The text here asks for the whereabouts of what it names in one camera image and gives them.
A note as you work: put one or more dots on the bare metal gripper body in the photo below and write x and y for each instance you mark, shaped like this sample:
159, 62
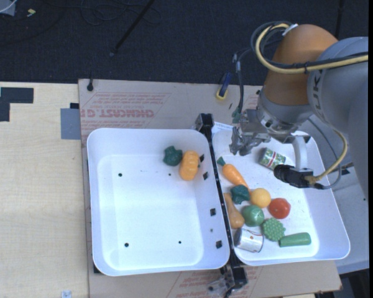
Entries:
254, 126

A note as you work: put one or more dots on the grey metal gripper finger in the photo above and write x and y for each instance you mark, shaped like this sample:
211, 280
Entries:
236, 143
250, 147

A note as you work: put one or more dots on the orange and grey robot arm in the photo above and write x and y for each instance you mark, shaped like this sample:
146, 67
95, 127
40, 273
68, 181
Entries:
335, 98

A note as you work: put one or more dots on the green and white can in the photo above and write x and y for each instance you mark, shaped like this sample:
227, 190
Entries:
272, 158

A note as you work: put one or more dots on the orange carrot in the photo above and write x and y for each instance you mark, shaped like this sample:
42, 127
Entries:
233, 174

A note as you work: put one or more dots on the green broccoli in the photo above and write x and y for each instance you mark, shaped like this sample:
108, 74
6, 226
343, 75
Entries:
172, 156
240, 193

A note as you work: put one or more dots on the yellow orange fruit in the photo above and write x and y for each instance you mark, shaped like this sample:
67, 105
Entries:
260, 197

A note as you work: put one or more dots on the orange pumpkin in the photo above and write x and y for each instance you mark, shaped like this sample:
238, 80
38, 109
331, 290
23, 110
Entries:
189, 165

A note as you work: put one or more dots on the red tomato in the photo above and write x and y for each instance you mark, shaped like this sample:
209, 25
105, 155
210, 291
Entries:
279, 208

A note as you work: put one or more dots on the green bell pepper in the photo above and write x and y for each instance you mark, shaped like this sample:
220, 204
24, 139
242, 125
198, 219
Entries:
252, 216

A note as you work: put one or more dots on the tan butternut squash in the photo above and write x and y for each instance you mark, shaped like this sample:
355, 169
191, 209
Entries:
234, 216

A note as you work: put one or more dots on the green bumpy round fruit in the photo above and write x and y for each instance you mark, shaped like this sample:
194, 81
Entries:
273, 229

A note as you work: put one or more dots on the white plastic tray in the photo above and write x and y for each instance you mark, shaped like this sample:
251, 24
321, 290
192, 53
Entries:
307, 216
149, 216

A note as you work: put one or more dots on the silver can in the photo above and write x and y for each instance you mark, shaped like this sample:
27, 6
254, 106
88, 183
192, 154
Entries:
250, 241

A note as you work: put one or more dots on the green cucumber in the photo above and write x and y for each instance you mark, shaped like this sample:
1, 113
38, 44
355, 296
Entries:
295, 240

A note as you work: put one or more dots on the brown cardboard board red print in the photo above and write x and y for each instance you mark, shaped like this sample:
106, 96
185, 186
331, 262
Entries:
136, 110

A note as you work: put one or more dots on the black cylinder on white bracket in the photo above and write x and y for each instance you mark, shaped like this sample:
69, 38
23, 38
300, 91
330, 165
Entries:
293, 175

